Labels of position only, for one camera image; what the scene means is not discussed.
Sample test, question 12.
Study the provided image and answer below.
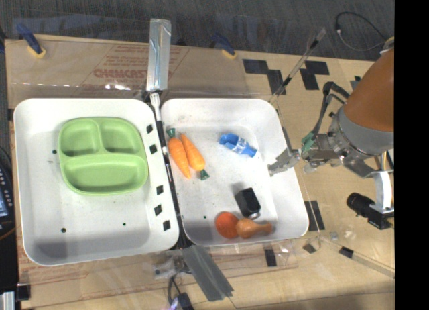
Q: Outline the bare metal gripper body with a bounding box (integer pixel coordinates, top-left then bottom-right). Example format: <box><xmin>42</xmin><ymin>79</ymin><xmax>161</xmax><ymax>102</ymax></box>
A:
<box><xmin>299</xmin><ymin>130</ymin><xmax>373</xmax><ymax>178</ymax></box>

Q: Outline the blue crumpled plastic bottle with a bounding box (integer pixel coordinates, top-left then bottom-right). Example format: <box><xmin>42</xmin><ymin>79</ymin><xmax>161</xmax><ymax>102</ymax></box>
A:
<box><xmin>219</xmin><ymin>132</ymin><xmax>258</xmax><ymax>159</ymax></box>

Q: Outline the black boxy bottle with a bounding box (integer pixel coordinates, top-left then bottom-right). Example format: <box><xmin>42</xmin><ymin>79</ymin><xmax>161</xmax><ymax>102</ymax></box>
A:
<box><xmin>234</xmin><ymin>187</ymin><xmax>263</xmax><ymax>220</ymax></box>

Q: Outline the white plastic tray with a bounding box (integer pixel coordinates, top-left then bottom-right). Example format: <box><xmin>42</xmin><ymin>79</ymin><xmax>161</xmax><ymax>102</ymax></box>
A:
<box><xmin>12</xmin><ymin>97</ymin><xmax>180</xmax><ymax>267</ymax></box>
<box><xmin>160</xmin><ymin>97</ymin><xmax>310</xmax><ymax>248</ymax></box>

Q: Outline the brown chicken drumstick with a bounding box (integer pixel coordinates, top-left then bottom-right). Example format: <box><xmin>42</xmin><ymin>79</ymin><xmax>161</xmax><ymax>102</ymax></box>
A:
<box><xmin>235</xmin><ymin>217</ymin><xmax>273</xmax><ymax>240</ymax></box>

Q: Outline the orange ball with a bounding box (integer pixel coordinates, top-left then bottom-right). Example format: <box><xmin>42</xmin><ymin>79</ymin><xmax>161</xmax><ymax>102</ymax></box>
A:
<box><xmin>214</xmin><ymin>211</ymin><xmax>241</xmax><ymax>240</ymax></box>

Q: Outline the orange carrot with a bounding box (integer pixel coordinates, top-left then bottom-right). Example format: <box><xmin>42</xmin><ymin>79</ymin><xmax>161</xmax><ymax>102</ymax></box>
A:
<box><xmin>180</xmin><ymin>132</ymin><xmax>210</xmax><ymax>181</ymax></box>
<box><xmin>166</xmin><ymin>127</ymin><xmax>193</xmax><ymax>180</ymax></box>

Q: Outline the green divided plate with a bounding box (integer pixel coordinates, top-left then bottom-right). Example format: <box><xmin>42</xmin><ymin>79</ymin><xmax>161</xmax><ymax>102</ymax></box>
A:
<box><xmin>57</xmin><ymin>116</ymin><xmax>149</xmax><ymax>197</ymax></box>

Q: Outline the brown cardboard board red print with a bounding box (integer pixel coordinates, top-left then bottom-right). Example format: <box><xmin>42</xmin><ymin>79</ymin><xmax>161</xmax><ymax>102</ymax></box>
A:
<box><xmin>3</xmin><ymin>33</ymin><xmax>300</xmax><ymax>309</ymax></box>

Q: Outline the black cylinder on white bracket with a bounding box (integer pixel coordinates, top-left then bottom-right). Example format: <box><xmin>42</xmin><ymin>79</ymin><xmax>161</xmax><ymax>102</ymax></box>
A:
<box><xmin>346</xmin><ymin>170</ymin><xmax>395</xmax><ymax>231</ymax></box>

